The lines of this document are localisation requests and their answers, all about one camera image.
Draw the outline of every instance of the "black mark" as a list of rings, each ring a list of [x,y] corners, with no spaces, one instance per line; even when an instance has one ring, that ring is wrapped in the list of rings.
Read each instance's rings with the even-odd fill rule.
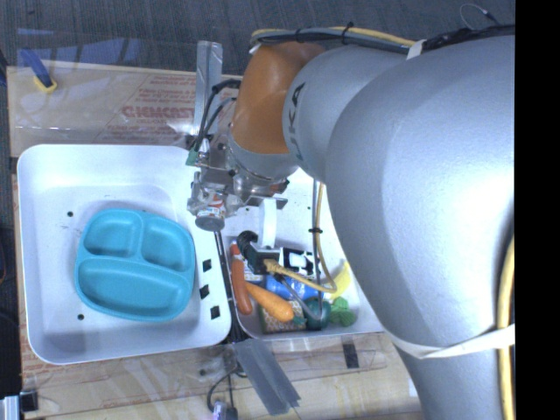
[[[210,319],[216,319],[220,316],[220,307],[218,305],[210,308]]]
[[[210,294],[210,289],[208,288],[208,285],[205,284],[202,288],[199,289],[200,292],[200,298],[205,298],[208,294]]]
[[[344,352],[344,359],[347,368],[360,368],[358,362],[358,354],[356,353],[356,346],[354,343],[342,344],[342,351]]]

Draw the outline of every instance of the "blue plate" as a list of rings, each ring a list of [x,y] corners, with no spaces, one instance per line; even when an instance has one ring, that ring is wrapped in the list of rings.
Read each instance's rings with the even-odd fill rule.
[[[90,308],[119,318],[163,322],[193,292],[191,235],[177,222],[140,210],[94,215],[80,238],[75,287]]]

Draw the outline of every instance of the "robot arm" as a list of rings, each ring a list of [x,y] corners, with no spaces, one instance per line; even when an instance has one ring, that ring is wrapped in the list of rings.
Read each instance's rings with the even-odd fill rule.
[[[346,258],[394,337],[450,347],[495,329],[514,229],[515,35],[408,60],[357,45],[302,46],[284,47],[305,58],[289,78],[274,67],[245,76],[247,104],[229,134],[239,168],[277,184],[297,165],[326,184]],[[253,61],[264,70],[269,48],[248,71]],[[277,74],[279,87],[290,81],[281,116],[278,98],[255,116],[255,96]],[[282,165],[267,168],[274,163]],[[505,415],[495,350],[442,360],[399,351],[427,419]]]

